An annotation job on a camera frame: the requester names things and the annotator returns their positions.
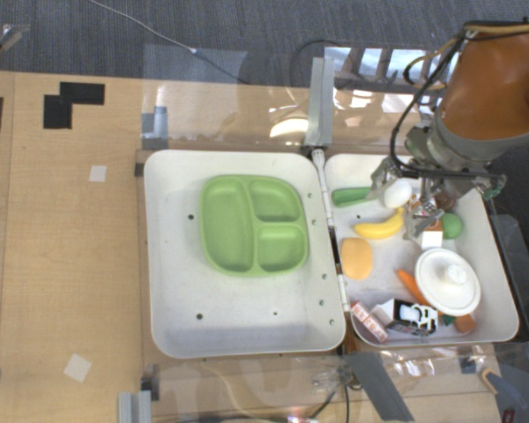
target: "gray carpet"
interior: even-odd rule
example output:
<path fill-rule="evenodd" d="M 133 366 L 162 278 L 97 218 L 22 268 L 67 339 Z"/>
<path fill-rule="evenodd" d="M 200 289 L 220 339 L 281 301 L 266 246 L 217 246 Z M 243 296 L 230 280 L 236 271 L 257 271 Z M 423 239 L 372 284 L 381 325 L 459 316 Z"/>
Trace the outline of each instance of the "gray carpet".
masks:
<path fill-rule="evenodd" d="M 99 0 L 195 48 L 234 77 L 257 85 L 309 84 L 312 56 L 330 39 L 346 46 L 435 48 L 470 19 L 529 18 L 529 0 Z M 4 23 L 29 34 L 0 69 L 111 77 L 232 82 L 234 78 L 85 0 L 0 0 Z M 521 224 L 529 248 L 529 146 L 501 157 L 509 177 L 500 212 Z"/>

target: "wooden table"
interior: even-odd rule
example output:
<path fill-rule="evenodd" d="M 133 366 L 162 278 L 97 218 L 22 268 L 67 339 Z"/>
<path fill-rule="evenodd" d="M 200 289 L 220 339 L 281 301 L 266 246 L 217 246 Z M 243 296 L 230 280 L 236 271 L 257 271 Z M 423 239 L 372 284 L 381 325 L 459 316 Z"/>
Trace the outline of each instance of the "wooden table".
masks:
<path fill-rule="evenodd" d="M 61 81 L 102 83 L 105 103 L 73 106 L 72 130 L 45 130 L 43 96 L 59 94 Z M 168 107 L 175 148 L 242 143 L 297 152 L 301 132 L 272 138 L 267 115 L 304 102 L 307 90 L 0 72 L 0 97 L 0 423 L 116 421 L 118 393 L 138 392 L 149 365 L 159 369 L 166 394 L 153 404 L 155 421 L 196 410 L 258 413 L 271 403 L 289 407 L 290 399 L 321 403 L 324 395 L 309 385 L 313 362 L 178 362 L 156 352 L 141 297 L 134 175 L 141 114 L 155 105 Z M 380 102 L 365 110 L 377 96 L 339 99 L 355 99 L 356 108 L 336 114 L 335 138 L 364 143 L 364 152 L 385 149 L 399 111 L 384 112 Z M 105 181 L 90 181 L 94 166 L 107 167 Z M 82 382 L 64 373 L 73 354 L 91 362 Z M 263 395 L 249 393 L 248 384 Z M 418 421 L 499 420 L 493 396 L 459 368 L 397 384 Z M 355 420 L 378 421 L 363 392 L 351 398 Z M 321 421 L 342 420 L 342 395 L 335 401 Z"/>

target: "toy banana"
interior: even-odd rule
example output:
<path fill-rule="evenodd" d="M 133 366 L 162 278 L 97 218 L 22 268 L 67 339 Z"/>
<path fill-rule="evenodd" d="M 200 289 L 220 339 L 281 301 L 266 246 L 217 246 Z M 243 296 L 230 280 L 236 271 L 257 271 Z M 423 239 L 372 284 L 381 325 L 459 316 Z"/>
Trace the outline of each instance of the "toy banana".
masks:
<path fill-rule="evenodd" d="M 403 208 L 398 208 L 396 214 L 390 216 L 386 221 L 379 223 L 359 223 L 354 226 L 354 231 L 364 238 L 370 238 L 373 240 L 379 240 L 381 238 L 387 238 L 399 232 L 399 229 L 404 225 L 404 219 L 402 218 Z"/>

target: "white egg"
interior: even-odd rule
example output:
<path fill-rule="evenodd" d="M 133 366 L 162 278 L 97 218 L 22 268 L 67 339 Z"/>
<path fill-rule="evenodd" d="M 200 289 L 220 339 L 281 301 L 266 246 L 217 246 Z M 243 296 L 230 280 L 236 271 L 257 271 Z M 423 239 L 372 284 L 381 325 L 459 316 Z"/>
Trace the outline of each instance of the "white egg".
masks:
<path fill-rule="evenodd" d="M 404 179 L 396 180 L 382 196 L 382 203 L 387 208 L 398 208 L 404 205 L 412 195 L 412 186 Z"/>

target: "green ball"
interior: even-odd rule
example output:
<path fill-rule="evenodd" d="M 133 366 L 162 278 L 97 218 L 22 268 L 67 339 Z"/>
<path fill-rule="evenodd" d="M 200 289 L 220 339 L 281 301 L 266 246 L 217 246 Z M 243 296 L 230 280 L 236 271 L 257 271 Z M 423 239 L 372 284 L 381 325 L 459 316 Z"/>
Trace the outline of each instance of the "green ball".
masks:
<path fill-rule="evenodd" d="M 443 226 L 443 238 L 445 240 L 457 238 L 462 232 L 462 221 L 454 213 L 445 213 L 441 217 L 441 225 Z"/>

